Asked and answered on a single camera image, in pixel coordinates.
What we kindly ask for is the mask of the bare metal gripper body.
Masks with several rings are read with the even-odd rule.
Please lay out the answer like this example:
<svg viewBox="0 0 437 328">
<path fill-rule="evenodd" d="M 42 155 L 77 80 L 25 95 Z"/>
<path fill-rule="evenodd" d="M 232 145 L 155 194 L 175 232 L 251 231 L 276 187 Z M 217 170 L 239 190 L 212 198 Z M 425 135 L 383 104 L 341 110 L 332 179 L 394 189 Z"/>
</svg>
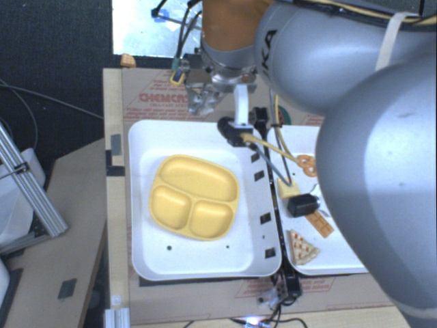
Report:
<svg viewBox="0 0 437 328">
<path fill-rule="evenodd" d="M 196 92 L 232 93 L 237 85 L 245 85 L 253 93 L 257 87 L 254 66 L 226 66 L 208 54 L 184 54 L 182 70 L 185 88 Z"/>
</svg>

